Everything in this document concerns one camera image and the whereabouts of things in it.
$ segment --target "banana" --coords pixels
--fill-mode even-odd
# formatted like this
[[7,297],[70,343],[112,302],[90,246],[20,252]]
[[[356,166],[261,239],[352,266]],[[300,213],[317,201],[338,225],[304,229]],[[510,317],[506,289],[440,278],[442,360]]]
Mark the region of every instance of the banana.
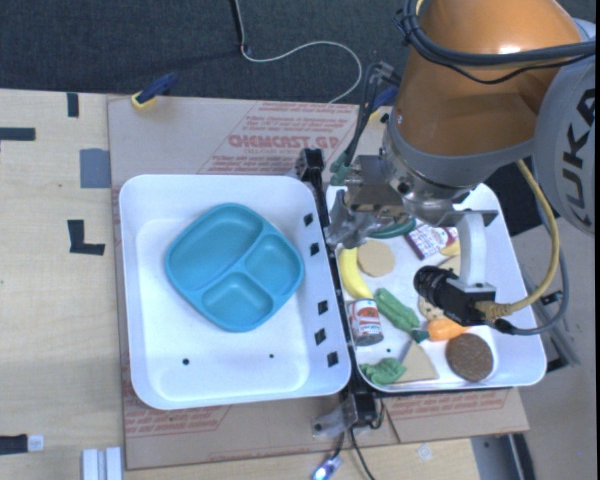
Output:
[[373,299],[373,293],[358,269],[358,248],[341,249],[338,256],[342,284],[354,299]]
[[440,249],[440,252],[445,256],[457,256],[460,254],[460,240],[454,240],[451,245],[447,245]]

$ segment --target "blue divided plate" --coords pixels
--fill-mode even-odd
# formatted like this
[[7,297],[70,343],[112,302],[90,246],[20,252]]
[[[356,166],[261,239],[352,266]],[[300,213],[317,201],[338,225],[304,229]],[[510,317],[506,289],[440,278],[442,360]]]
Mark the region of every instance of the blue divided plate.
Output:
[[225,203],[196,219],[170,245],[167,277],[210,321],[232,332],[255,329],[295,293],[302,258],[250,208]]

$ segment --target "orange toy carrot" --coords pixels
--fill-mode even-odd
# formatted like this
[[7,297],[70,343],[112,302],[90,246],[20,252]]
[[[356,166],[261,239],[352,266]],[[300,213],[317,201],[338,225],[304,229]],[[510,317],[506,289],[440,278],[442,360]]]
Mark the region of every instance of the orange toy carrot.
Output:
[[467,329],[469,327],[464,327],[447,317],[436,318],[427,324],[427,331],[429,331],[429,339],[431,341],[450,340],[456,336],[460,336]]

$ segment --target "white plastic box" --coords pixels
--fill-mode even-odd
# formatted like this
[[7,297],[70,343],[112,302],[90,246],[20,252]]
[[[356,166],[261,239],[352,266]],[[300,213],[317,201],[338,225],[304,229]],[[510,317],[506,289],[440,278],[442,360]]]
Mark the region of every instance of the white plastic box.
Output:
[[[341,187],[329,187],[327,190],[328,205],[333,204],[339,188]],[[487,245],[485,281],[496,288],[496,302],[510,303],[525,298],[527,292],[524,281],[497,197],[489,187],[479,185],[462,204],[456,206],[458,210],[469,208],[494,210],[498,214],[485,229]],[[422,266],[438,265],[449,257],[437,253],[421,260],[404,237],[390,238],[385,243],[389,245],[395,257],[393,271],[379,278],[368,276],[364,272],[361,275],[372,292],[378,288],[386,288],[403,304],[414,309],[424,328],[426,320],[417,310],[418,294],[413,286],[413,278]],[[343,291],[343,298],[345,303],[353,300],[346,290]],[[404,358],[410,337],[396,329],[383,315],[380,315],[380,320],[384,339],[375,345],[355,347],[357,364],[376,364],[386,357],[397,357],[400,361]],[[538,325],[530,306],[516,311],[507,317],[507,320],[521,329],[533,329]],[[529,386],[544,377],[547,359],[539,334],[512,336],[495,331],[486,325],[474,326],[467,332],[482,337],[493,353],[494,367],[484,380],[469,382],[460,378],[451,371],[446,361],[446,342],[424,340],[421,346],[438,372],[438,378],[373,387],[392,394],[462,391]]]
[[[173,240],[216,205],[238,203],[274,225],[300,253],[304,279],[249,332],[214,325],[169,282]],[[120,192],[131,380],[157,409],[182,409],[340,391],[351,375],[315,198],[287,176],[141,175]]]

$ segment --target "soda can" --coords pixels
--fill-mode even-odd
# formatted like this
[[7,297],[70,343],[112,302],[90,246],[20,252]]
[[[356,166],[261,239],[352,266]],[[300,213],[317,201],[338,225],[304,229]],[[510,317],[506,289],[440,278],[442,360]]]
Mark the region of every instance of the soda can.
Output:
[[384,339],[380,313],[373,299],[358,299],[349,303],[349,326],[356,345],[373,345]]

